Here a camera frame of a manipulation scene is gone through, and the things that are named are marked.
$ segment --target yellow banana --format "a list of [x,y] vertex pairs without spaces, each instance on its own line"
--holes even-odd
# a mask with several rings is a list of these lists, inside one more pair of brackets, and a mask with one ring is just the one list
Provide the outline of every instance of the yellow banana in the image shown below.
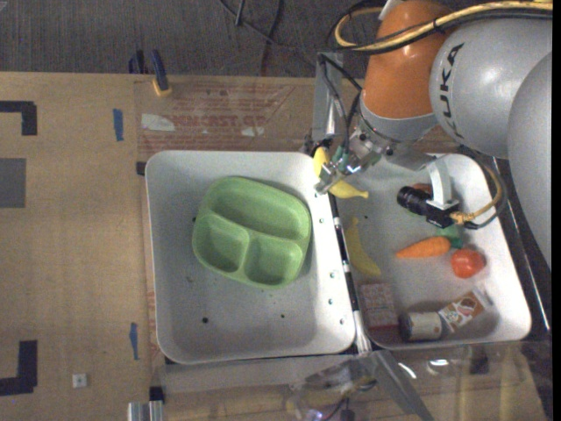
[[349,253],[349,260],[360,273],[371,277],[381,277],[382,272],[376,262],[366,253],[360,243],[359,221],[356,217],[351,220],[351,225],[344,230],[344,239]]
[[[314,153],[314,172],[316,176],[322,171],[322,165],[330,161],[330,157],[327,151],[322,146],[319,146]],[[334,186],[332,186],[329,192],[336,196],[337,198],[352,198],[354,196],[361,196],[363,198],[368,198],[368,192],[365,190],[358,190],[356,187],[352,186],[348,182],[339,181]]]

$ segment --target can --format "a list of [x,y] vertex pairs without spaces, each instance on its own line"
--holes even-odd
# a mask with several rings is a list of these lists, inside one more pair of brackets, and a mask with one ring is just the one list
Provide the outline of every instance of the can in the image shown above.
[[399,321],[404,341],[438,340],[444,333],[444,321],[438,312],[409,312],[401,315]]

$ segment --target green plate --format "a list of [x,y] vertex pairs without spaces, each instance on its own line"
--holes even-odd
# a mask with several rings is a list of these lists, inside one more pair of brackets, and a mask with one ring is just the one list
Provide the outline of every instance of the green plate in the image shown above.
[[227,177],[211,184],[193,230],[208,269],[255,287],[278,289],[302,268],[311,217],[297,197],[262,182]]

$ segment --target blue tape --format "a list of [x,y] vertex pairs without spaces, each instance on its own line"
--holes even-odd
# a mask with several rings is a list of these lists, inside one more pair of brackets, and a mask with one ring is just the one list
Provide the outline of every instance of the blue tape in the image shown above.
[[115,137],[117,138],[117,142],[124,140],[123,112],[120,109],[113,110],[113,128],[115,129]]
[[138,325],[136,323],[131,323],[129,339],[131,340],[132,355],[134,360],[138,360]]

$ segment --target gray carpet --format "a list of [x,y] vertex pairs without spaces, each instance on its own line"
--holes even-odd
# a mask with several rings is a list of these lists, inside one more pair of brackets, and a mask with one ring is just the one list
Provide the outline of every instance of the gray carpet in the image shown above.
[[[237,9],[239,0],[224,1]],[[273,39],[283,46],[262,61],[265,39],[235,26],[218,0],[0,0],[0,70],[127,73],[137,49],[157,48],[172,74],[312,76],[331,25],[358,1],[281,0]],[[460,9],[497,0],[437,1]],[[247,0],[245,23],[267,33],[277,4]],[[367,25],[354,31],[371,34]],[[345,54],[344,62],[364,74],[366,57]]]

